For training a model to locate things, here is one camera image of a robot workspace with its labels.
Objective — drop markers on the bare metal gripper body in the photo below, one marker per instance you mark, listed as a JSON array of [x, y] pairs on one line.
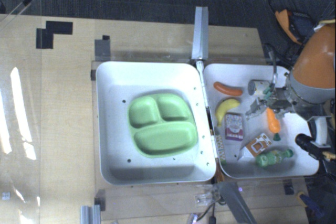
[[280, 102]]

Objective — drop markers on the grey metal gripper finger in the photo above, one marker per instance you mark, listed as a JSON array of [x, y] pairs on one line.
[[251, 113], [257, 103]]

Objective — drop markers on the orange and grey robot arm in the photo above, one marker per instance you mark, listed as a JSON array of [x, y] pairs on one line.
[[315, 60]]

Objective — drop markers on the silver can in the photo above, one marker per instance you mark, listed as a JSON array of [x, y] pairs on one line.
[[256, 87]]

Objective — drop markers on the orange carrot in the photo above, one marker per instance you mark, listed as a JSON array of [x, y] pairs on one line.
[[273, 123]]

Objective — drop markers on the purple and white carton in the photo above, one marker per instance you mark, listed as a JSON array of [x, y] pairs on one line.
[[233, 127]]

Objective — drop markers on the yellow banana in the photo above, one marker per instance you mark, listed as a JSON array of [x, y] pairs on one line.
[[224, 108]]

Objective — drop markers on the red sausage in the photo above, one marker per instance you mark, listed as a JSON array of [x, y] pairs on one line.
[[227, 89]]

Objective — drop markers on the orange and white carton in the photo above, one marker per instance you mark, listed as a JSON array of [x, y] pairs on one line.
[[257, 147]]

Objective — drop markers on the yellow patterned narrow packet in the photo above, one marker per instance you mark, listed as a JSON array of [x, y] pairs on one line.
[[220, 148]]

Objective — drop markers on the green plastic bottle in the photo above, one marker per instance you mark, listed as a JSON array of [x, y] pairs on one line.
[[270, 158]]

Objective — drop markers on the white plastic tray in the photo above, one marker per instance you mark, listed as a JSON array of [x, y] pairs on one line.
[[113, 154], [294, 162]]

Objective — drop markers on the green divided plate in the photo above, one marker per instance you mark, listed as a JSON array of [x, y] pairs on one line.
[[162, 133]]

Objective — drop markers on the pale wood board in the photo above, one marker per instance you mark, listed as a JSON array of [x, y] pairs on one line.
[[65, 112]]

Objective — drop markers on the black cylinder on white bracket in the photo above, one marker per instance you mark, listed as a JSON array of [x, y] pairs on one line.
[[312, 145]]

